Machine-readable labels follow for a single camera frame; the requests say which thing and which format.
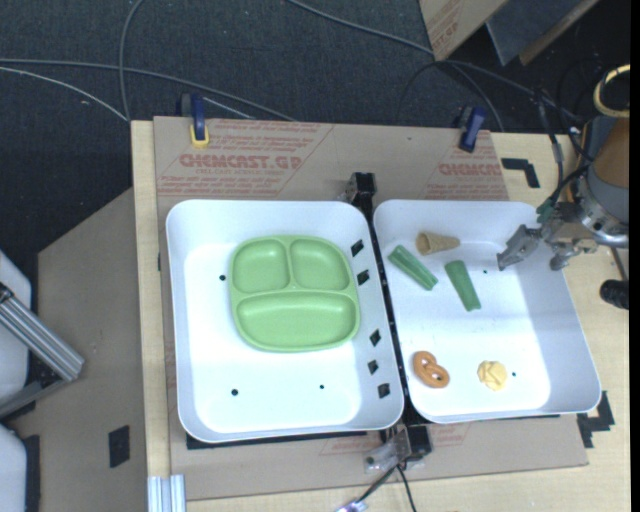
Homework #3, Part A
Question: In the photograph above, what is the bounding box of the black block with thin wires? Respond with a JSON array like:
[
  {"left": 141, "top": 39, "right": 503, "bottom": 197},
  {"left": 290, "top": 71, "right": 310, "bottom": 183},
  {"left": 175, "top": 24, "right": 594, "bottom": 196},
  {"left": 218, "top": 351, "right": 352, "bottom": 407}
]
[
  {"left": 363, "top": 424, "right": 433, "bottom": 475},
  {"left": 343, "top": 171, "right": 377, "bottom": 206}
]

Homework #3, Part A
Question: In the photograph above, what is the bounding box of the white plastic tray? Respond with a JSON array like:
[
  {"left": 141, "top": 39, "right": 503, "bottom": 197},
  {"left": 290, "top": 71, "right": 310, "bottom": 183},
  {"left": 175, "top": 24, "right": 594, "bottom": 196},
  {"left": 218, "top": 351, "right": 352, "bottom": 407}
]
[
  {"left": 372, "top": 198, "right": 603, "bottom": 426},
  {"left": 164, "top": 198, "right": 406, "bottom": 444}
]

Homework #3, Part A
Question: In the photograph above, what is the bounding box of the tan ice cream cone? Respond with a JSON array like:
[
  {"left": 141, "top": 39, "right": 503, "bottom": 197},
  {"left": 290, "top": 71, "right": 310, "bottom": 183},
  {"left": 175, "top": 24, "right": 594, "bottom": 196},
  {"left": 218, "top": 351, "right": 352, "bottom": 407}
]
[{"left": 415, "top": 230, "right": 461, "bottom": 257}]

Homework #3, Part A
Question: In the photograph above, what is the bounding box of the yellow pasta piece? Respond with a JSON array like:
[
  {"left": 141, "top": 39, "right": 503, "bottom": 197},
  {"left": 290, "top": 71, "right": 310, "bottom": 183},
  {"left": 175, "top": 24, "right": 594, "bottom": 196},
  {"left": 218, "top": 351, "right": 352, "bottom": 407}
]
[{"left": 476, "top": 359, "right": 510, "bottom": 393}]

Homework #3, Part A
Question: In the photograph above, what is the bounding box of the black cylinder on white bracket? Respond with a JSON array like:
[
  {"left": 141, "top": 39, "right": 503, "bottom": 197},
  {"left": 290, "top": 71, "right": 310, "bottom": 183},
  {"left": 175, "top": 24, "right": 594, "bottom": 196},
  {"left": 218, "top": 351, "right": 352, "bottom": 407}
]
[{"left": 599, "top": 247, "right": 631, "bottom": 311}]

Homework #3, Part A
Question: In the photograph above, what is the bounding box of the green divided plate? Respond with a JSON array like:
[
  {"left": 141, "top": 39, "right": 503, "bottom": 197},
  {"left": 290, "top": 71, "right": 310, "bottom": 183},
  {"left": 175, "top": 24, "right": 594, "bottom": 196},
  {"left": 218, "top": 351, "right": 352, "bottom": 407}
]
[{"left": 228, "top": 234, "right": 362, "bottom": 355}]

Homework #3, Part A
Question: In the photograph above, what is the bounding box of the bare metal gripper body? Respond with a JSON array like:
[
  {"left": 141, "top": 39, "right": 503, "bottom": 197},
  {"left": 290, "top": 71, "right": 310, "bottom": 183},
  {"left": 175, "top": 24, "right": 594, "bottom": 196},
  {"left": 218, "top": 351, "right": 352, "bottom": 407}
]
[{"left": 540, "top": 201, "right": 630, "bottom": 250}]

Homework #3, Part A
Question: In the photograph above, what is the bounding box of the brown cardboard board red print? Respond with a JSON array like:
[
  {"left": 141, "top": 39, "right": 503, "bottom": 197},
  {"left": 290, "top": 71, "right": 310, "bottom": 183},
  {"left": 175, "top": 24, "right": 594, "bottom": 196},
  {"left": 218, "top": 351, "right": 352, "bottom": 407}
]
[{"left": 152, "top": 115, "right": 591, "bottom": 502}]

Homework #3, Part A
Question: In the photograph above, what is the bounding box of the green celery stick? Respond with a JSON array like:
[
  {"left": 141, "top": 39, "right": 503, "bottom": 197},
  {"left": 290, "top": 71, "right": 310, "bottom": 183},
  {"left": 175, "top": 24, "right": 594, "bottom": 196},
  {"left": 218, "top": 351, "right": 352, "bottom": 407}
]
[
  {"left": 444, "top": 259, "right": 483, "bottom": 313},
  {"left": 388, "top": 244, "right": 440, "bottom": 292}
]

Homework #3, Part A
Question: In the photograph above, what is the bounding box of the brown pretzel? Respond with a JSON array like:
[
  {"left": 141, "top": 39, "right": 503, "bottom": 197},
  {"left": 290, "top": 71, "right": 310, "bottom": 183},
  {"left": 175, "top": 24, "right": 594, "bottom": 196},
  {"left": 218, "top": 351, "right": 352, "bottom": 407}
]
[{"left": 412, "top": 350, "right": 451, "bottom": 389}]

